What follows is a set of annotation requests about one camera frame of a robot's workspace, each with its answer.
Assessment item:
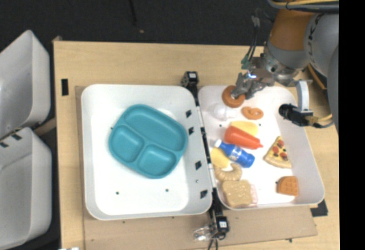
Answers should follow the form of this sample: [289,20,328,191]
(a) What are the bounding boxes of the orange doughnut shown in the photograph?
[221,85,246,108]

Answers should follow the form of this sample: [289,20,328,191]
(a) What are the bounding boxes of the tan croissant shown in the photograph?
[213,162,244,182]

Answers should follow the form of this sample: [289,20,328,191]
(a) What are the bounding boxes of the orange waffle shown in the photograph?
[275,175,300,197]

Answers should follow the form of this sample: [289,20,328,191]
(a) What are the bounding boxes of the tan bread slice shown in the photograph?
[221,179,253,209]

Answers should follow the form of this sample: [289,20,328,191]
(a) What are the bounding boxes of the blue divided plate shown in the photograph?
[107,103,189,180]

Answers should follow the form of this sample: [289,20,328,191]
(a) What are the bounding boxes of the yellow cheese wedge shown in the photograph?
[230,120,259,137]

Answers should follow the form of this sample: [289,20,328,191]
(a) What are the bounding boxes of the yellow round chip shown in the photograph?
[210,147,231,170]

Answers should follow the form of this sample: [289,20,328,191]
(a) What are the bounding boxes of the thin black and white rod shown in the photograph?
[191,85,220,217]

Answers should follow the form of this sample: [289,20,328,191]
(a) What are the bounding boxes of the white plastic tray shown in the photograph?
[197,84,326,211]
[80,83,214,221]

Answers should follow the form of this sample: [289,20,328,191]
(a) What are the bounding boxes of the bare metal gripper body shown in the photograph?
[250,54,298,87]

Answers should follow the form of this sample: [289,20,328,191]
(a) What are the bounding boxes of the black cylinder on white bracket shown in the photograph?
[278,79,314,127]

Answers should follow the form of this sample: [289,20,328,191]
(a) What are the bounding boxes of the white plastic bottle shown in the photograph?
[209,102,237,122]

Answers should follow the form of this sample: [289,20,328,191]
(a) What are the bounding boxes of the pink packet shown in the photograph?
[249,184,259,205]

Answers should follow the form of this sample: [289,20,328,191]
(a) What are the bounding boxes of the blue bottle with white cap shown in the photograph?
[214,139,256,169]

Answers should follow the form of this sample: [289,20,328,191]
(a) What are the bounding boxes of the orange sauce bottle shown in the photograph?
[224,125,264,150]

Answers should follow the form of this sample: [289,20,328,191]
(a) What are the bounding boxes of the black block with thin wires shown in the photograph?
[181,71,199,87]
[213,215,230,234]

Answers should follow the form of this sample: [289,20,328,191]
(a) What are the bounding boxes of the pizza slice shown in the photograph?
[263,135,293,170]

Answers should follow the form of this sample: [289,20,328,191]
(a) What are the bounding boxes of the orange pretzel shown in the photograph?
[241,106,264,120]

